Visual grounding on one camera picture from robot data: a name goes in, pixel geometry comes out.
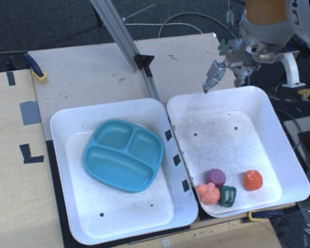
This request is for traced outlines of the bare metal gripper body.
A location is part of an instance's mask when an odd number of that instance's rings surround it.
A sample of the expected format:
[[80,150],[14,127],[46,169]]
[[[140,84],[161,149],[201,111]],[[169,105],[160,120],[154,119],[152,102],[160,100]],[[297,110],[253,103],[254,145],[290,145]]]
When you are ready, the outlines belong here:
[[221,43],[224,63],[233,70],[235,75],[244,72],[247,68],[253,72],[261,64],[274,63],[282,47],[283,44],[268,44],[252,36]]

